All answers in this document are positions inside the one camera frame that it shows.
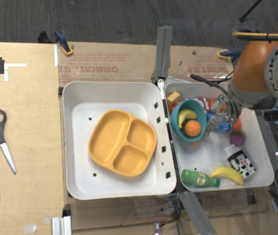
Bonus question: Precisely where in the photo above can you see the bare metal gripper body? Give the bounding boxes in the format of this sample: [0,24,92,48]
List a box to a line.
[217,103,239,129]

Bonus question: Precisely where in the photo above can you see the orange toy food piece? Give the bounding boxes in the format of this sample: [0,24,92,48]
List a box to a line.
[208,98,227,113]

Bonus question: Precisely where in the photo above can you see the blue bottle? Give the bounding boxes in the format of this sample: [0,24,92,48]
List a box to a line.
[206,113,233,134]

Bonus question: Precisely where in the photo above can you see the orange toy carrot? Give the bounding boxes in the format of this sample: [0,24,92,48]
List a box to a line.
[231,117,242,131]

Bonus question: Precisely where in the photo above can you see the red and white carton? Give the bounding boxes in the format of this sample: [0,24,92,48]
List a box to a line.
[185,97,210,111]

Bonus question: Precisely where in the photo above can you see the orange ball fruit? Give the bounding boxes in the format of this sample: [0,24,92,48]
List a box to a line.
[184,119,202,138]

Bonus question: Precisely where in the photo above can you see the purple cupcake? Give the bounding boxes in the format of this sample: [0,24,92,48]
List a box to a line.
[229,130,246,146]

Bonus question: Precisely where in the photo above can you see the small yellow banana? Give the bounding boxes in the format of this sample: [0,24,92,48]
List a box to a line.
[178,109,198,129]

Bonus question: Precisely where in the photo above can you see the white plastic tray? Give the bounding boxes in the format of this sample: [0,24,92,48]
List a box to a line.
[62,81,177,201]
[164,81,275,192]

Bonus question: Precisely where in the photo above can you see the teal bowl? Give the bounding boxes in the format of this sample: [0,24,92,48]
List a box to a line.
[170,99,208,142]

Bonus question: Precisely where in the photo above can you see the yellow cheese block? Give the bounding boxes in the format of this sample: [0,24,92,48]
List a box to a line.
[166,91,181,105]

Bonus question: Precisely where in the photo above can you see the cow print milk carton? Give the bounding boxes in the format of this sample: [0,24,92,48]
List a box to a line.
[225,144,256,180]

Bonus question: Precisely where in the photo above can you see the large yellow banana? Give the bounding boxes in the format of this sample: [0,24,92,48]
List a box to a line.
[209,166,244,186]

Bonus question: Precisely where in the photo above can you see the green bottle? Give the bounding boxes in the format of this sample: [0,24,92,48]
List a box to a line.
[181,169,221,188]

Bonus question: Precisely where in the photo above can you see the brown cardboard board red print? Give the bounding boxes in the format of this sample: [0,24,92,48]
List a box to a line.
[57,42,277,231]

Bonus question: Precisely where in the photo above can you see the yellow divided plate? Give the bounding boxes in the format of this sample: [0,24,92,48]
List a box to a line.
[88,109,158,177]

